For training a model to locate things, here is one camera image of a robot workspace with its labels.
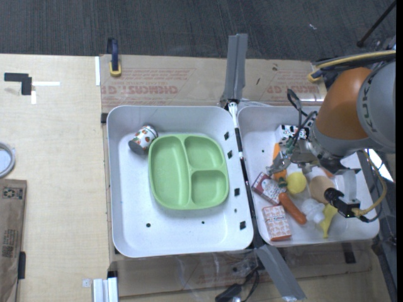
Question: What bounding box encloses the orange sausage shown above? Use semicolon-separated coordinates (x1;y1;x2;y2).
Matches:
278;192;308;226

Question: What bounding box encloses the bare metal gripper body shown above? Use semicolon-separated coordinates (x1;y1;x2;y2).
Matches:
289;139;331;171

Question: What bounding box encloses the red and white carton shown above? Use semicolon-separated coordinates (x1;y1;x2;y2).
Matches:
251;171;287;206

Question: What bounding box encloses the clear plastic bottle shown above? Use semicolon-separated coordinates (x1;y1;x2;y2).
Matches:
300;198;326;225

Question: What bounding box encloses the tan bread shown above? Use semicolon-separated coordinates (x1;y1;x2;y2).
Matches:
309;175;336;205

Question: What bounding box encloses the yellow lemon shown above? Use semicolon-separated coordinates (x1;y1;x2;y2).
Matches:
285;171;308;196

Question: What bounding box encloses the orange patterned carton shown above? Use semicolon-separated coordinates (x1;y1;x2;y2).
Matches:
261;204;293;242

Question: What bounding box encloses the white round roll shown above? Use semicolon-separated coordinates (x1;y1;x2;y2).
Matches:
0;142;16;179

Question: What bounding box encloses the yellow banana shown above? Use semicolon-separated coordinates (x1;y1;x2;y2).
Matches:
317;203;339;240

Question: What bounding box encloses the black cylinder on white bracket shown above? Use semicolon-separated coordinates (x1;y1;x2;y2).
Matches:
323;167;361;219

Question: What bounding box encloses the strawberry print can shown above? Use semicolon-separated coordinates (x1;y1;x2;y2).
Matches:
127;124;159;155

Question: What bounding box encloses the brown cardboard board red print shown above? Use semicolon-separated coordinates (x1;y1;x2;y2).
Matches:
99;54;382;297

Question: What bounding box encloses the green divided plate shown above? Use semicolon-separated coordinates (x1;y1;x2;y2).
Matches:
147;133;230;211

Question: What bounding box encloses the white plastic tray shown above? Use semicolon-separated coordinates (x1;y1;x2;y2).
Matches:
106;105;255;259
236;105;381;249

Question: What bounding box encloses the black and white cow carton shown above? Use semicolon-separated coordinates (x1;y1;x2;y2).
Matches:
276;124;308;148

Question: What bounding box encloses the brown paper bag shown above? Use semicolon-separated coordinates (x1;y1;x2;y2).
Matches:
0;178;28;302

